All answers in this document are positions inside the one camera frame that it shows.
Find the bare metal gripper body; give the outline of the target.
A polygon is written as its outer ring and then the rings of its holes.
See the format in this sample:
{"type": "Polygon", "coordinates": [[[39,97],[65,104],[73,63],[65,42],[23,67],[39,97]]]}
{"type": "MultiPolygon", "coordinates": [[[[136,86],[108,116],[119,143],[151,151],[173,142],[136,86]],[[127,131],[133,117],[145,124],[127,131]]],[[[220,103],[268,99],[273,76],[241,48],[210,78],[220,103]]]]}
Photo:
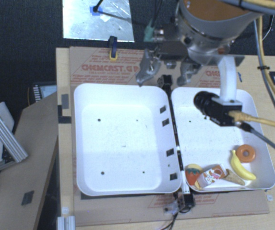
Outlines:
{"type": "Polygon", "coordinates": [[[157,30],[157,57],[173,61],[188,58],[197,64],[209,64],[213,56],[229,52],[233,39],[207,35],[184,17],[175,17],[174,22],[157,30]]]}

